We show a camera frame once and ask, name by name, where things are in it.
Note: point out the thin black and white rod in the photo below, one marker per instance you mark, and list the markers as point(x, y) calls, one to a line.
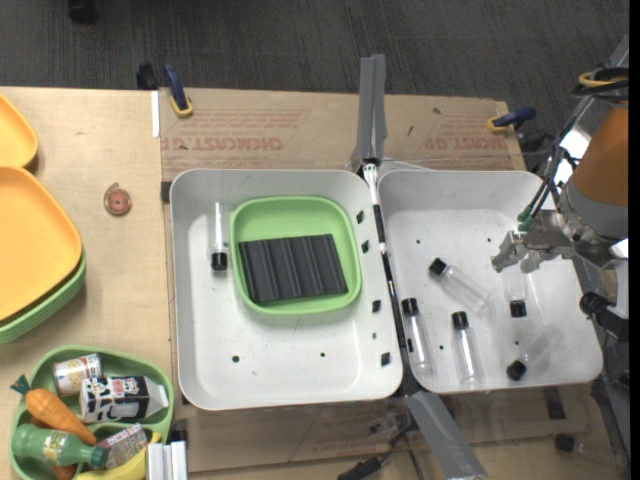
point(382, 238)

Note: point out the clear plastic bottle black cap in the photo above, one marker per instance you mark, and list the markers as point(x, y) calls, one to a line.
point(467, 350)
point(517, 298)
point(590, 450)
point(419, 340)
point(535, 353)
point(219, 233)
point(462, 283)

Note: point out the yellow banana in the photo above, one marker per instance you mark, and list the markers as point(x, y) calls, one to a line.
point(127, 469)

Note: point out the small red and white carton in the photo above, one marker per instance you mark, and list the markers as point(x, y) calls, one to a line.
point(125, 443)

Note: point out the black cylinder on white bracket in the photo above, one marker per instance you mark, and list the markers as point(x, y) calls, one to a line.
point(602, 313)

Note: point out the green bottle yellow label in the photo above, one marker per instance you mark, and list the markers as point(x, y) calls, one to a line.
point(47, 447)

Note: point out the orange plate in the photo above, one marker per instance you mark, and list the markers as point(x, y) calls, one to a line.
point(30, 238)
point(12, 133)

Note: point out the small white and red can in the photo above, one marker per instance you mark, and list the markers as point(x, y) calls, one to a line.
point(75, 374)

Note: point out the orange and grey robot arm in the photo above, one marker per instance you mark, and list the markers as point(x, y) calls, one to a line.
point(602, 168)

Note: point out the black and white milk carton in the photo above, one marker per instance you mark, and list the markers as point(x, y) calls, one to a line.
point(117, 398)

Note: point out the green divided plate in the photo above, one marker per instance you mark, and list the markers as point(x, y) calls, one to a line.
point(125, 363)

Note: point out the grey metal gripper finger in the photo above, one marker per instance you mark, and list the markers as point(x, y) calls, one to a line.
point(506, 254)
point(532, 263)

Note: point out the orange carrot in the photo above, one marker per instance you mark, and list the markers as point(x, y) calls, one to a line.
point(52, 410)

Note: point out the white plastic tray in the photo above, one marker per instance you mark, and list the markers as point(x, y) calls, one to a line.
point(280, 358)
point(480, 228)

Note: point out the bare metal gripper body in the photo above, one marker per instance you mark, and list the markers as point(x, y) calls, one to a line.
point(547, 238)

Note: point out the brown cardboard board red print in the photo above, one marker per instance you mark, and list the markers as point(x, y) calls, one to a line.
point(280, 138)

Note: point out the pink round tape roll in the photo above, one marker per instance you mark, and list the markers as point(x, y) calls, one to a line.
point(117, 199)

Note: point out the black ribbed rack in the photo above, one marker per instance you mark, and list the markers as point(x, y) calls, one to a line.
point(292, 267)

